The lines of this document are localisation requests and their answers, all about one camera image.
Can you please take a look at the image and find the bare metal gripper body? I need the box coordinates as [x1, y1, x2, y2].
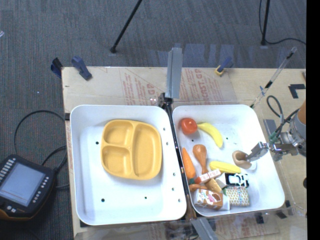
[269, 131, 307, 162]

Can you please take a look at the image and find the tan cup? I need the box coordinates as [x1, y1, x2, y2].
[231, 150, 253, 170]

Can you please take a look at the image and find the white plastic tray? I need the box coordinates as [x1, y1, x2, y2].
[171, 104, 286, 218]
[69, 104, 188, 226]

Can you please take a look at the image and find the black and white carton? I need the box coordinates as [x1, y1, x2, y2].
[215, 172, 250, 189]

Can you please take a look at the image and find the yellow corn cob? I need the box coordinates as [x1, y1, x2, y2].
[208, 160, 242, 175]

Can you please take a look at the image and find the yellow banana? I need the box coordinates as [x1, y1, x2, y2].
[196, 122, 224, 149]

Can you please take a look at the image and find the yellow honeycomb print carton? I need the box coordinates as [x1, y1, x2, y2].
[222, 185, 251, 208]

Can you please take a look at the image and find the red and white packet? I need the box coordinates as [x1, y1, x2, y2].
[194, 168, 222, 185]

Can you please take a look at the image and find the yellow cheese wedge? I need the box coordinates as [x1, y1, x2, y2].
[204, 178, 223, 194]

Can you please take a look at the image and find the brown chicken drumstick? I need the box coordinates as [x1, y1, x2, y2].
[192, 144, 210, 175]

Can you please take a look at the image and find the orange and white carton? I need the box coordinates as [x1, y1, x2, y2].
[193, 188, 231, 211]

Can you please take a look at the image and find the orange carrot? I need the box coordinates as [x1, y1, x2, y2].
[181, 147, 197, 185]

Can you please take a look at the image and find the red tomato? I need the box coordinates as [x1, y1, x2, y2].
[180, 117, 199, 136]

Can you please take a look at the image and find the orange croissant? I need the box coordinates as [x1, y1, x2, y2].
[188, 183, 208, 193]

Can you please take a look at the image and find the yellow divided plate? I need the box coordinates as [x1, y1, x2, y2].
[100, 119, 163, 181]

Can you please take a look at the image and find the black stand leg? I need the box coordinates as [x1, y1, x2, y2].
[259, 0, 274, 46]
[109, 0, 150, 54]

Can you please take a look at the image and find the brown cardboard board red print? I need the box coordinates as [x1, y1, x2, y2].
[61, 66, 307, 240]

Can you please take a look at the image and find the black block with thin wires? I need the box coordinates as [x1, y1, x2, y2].
[157, 92, 174, 108]

